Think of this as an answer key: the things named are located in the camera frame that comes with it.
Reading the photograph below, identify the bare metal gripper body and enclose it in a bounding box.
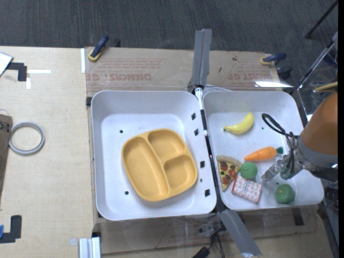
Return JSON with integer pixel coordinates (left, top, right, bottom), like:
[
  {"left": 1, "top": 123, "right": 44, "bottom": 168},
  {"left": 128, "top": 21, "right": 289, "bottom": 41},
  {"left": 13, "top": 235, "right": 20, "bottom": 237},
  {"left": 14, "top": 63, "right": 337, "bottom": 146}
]
[{"left": 277, "top": 147, "right": 306, "bottom": 179}]

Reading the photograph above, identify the orange carrot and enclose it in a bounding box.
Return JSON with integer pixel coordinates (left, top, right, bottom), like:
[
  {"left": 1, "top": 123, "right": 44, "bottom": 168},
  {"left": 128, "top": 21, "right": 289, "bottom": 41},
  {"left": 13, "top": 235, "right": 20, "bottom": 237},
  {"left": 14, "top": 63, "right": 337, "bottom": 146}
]
[{"left": 243, "top": 146, "right": 284, "bottom": 163}]

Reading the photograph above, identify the green round toy fruit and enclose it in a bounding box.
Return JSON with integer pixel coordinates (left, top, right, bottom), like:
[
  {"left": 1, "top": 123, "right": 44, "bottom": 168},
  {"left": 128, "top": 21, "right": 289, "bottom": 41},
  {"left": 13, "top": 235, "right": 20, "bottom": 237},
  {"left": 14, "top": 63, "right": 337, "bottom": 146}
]
[
  {"left": 275, "top": 184, "right": 296, "bottom": 205},
  {"left": 239, "top": 161, "right": 258, "bottom": 180}
]

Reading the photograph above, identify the orange and white packet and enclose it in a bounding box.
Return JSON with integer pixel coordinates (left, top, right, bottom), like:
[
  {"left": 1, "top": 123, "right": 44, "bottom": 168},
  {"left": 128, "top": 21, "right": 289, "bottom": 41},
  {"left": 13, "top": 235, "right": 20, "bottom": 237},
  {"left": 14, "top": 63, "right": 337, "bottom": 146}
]
[{"left": 231, "top": 175, "right": 263, "bottom": 204}]

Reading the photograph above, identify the pizza slice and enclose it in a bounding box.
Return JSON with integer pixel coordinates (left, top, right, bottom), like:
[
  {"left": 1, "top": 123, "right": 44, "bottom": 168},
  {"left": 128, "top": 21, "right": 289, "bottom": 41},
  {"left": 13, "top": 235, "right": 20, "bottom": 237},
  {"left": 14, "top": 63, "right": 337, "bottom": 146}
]
[{"left": 216, "top": 155, "right": 242, "bottom": 192}]

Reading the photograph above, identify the yellow banana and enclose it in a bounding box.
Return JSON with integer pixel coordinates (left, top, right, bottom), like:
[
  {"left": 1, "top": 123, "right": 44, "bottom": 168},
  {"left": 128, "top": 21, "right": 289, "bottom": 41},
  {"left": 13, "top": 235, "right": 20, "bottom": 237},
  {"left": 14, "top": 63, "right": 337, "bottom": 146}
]
[{"left": 223, "top": 112, "right": 255, "bottom": 136}]

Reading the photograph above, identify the white plastic tray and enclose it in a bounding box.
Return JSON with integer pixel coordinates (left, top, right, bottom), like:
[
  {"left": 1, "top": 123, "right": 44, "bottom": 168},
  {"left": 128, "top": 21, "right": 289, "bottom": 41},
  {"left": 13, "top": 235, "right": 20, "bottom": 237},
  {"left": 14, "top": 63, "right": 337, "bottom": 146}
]
[
  {"left": 90, "top": 90, "right": 218, "bottom": 221},
  {"left": 202, "top": 90, "right": 325, "bottom": 212}
]

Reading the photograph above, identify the yellow divided plate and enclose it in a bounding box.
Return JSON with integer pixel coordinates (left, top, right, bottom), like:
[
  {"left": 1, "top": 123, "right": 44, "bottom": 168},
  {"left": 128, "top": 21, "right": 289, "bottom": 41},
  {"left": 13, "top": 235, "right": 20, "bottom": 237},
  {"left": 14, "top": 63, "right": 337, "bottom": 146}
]
[{"left": 121, "top": 128, "right": 199, "bottom": 202}]

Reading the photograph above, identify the brown cardboard board, red print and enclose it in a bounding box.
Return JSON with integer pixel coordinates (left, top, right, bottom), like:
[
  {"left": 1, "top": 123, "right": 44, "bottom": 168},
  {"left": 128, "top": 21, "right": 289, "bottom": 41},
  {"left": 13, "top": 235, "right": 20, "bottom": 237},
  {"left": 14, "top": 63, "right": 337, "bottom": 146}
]
[{"left": 84, "top": 46, "right": 326, "bottom": 255}]

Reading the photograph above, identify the grey tape roll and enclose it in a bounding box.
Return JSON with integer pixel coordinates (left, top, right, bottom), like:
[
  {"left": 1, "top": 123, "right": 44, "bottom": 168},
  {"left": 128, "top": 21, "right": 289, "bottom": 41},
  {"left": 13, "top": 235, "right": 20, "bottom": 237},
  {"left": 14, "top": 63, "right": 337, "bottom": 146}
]
[{"left": 9, "top": 121, "right": 46, "bottom": 156}]

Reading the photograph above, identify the white paper sheet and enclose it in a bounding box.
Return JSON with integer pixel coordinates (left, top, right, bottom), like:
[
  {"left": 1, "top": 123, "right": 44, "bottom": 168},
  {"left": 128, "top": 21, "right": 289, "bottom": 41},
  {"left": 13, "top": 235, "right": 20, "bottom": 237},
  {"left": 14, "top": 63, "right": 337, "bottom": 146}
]
[{"left": 0, "top": 52, "right": 14, "bottom": 77}]

